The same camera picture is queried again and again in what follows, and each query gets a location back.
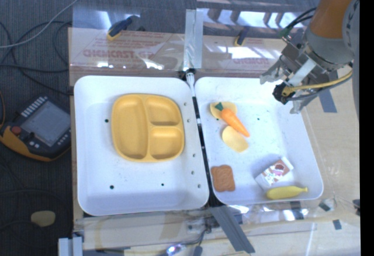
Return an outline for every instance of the red button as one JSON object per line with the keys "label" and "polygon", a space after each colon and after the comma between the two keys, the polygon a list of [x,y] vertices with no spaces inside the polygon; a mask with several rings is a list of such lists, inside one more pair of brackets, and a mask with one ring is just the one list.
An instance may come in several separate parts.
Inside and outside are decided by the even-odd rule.
{"label": "red button", "polygon": [[11,132],[16,136],[19,136],[21,134],[21,131],[22,129],[19,126],[13,126],[11,129]]}

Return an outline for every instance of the brown sponge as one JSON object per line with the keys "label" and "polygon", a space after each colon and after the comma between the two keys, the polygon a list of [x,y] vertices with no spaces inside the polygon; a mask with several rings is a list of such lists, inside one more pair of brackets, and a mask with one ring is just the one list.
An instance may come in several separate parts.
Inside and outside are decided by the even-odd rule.
{"label": "brown sponge", "polygon": [[233,169],[229,165],[221,165],[210,169],[213,177],[213,186],[218,192],[235,190]]}

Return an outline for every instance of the white tray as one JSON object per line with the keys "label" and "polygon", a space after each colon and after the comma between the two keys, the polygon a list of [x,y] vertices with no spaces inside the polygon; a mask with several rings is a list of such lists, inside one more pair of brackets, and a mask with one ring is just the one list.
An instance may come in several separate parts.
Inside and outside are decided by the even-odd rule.
{"label": "white tray", "polygon": [[[164,95],[176,102],[185,146],[173,160],[134,162],[112,143],[114,101],[130,93]],[[209,197],[191,90],[177,78],[87,76],[74,87],[78,202],[93,216],[189,210]]]}
{"label": "white tray", "polygon": [[[196,81],[203,136],[209,167],[227,164],[233,169],[236,189],[214,194],[227,205],[268,203],[265,192],[255,177],[279,158],[285,156],[293,171],[276,186],[308,187],[295,198],[317,199],[323,192],[323,182],[301,114],[290,114],[291,103],[281,104],[272,95],[275,84],[261,85],[256,78],[203,77]],[[212,102],[230,101],[237,105],[237,116],[250,133],[249,148],[237,153],[221,139],[227,124],[217,121],[210,113]]]}

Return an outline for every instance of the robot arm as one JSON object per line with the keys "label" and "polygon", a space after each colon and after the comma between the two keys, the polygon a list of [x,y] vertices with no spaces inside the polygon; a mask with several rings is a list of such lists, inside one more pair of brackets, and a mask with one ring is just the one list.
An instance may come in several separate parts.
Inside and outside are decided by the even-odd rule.
{"label": "robot arm", "polygon": [[[305,17],[314,11],[313,16]],[[318,7],[296,18],[294,25],[311,18],[304,32],[283,36],[287,42],[279,60],[260,76],[260,83],[283,82],[274,89],[273,96],[286,104],[293,102],[292,113],[299,113],[321,91],[336,87],[353,75],[354,98],[359,114],[359,0],[321,0]],[[338,70],[349,67],[339,77]]]}

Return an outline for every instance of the orange carrot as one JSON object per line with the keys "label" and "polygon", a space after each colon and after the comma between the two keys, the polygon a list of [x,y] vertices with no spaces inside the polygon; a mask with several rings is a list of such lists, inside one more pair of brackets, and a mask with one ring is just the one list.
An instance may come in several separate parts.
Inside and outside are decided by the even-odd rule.
{"label": "orange carrot", "polygon": [[230,125],[237,132],[240,132],[241,134],[245,135],[246,137],[250,136],[250,133],[248,132],[248,130],[244,127],[244,125],[241,123],[239,118],[235,115],[235,113],[231,109],[223,108],[223,105],[221,102],[218,103],[215,106],[215,108],[221,111],[221,117],[228,125]]}

